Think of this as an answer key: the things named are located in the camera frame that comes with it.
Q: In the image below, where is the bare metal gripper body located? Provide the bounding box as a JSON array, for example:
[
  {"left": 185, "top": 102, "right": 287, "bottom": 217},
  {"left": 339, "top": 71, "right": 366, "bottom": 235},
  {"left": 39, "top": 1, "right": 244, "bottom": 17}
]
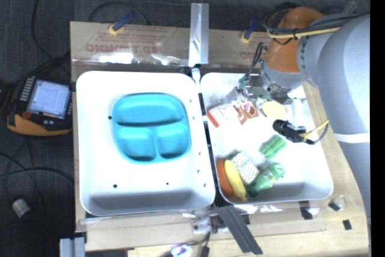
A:
[{"left": 239, "top": 73, "right": 292, "bottom": 105}]

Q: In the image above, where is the brown and white carton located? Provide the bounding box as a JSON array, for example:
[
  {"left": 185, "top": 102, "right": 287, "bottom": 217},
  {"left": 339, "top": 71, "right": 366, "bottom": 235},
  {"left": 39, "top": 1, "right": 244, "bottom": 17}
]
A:
[{"left": 236, "top": 99, "right": 260, "bottom": 126}]

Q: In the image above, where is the white and orange packet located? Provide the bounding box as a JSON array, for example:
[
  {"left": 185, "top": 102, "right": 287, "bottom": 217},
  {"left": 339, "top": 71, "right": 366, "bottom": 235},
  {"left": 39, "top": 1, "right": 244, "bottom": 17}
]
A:
[{"left": 207, "top": 105, "right": 241, "bottom": 129}]

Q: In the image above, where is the green ribbed toy vegetable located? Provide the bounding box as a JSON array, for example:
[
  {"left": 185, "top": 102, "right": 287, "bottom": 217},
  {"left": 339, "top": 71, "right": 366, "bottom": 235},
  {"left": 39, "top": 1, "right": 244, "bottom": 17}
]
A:
[{"left": 259, "top": 134, "right": 288, "bottom": 159}]

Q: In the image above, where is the white dotted carton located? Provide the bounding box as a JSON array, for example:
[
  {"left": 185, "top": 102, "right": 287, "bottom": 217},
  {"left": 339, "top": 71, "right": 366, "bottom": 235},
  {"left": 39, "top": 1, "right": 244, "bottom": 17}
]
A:
[{"left": 231, "top": 151, "right": 260, "bottom": 185}]

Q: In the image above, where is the white plastic tray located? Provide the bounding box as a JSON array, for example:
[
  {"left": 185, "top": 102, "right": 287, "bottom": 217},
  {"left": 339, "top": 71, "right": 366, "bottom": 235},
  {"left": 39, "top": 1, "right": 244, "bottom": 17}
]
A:
[
  {"left": 199, "top": 72, "right": 334, "bottom": 206},
  {"left": 75, "top": 70, "right": 217, "bottom": 217}
]

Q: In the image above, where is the green plastic bottle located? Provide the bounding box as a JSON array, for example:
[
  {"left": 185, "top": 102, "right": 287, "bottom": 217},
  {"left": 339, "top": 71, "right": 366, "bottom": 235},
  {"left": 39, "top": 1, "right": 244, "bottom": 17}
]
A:
[{"left": 247, "top": 162, "right": 286, "bottom": 199}]

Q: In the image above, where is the yellow banana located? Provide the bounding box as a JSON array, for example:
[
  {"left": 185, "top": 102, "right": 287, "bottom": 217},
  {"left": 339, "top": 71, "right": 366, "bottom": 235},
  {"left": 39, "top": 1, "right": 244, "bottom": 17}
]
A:
[{"left": 224, "top": 159, "right": 248, "bottom": 203}]

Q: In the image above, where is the blue divided plate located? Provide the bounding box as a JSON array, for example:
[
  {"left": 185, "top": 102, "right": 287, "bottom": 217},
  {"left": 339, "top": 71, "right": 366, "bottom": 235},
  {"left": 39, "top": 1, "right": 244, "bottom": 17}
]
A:
[{"left": 111, "top": 92, "right": 192, "bottom": 165}]

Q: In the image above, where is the brown cardboard board red print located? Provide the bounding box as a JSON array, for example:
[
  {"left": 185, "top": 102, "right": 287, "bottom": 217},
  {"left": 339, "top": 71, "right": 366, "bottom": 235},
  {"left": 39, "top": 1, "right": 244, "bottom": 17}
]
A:
[{"left": 69, "top": 20, "right": 369, "bottom": 252}]

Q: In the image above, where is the small silver can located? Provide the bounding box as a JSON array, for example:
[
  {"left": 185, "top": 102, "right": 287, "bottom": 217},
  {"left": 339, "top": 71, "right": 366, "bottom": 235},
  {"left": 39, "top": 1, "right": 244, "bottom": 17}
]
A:
[{"left": 11, "top": 197, "right": 32, "bottom": 219}]

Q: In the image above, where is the black cylinder on white bracket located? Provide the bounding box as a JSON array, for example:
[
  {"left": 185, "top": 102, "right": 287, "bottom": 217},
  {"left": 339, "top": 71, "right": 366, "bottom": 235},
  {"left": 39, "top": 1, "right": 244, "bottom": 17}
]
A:
[{"left": 272, "top": 96, "right": 308, "bottom": 144}]

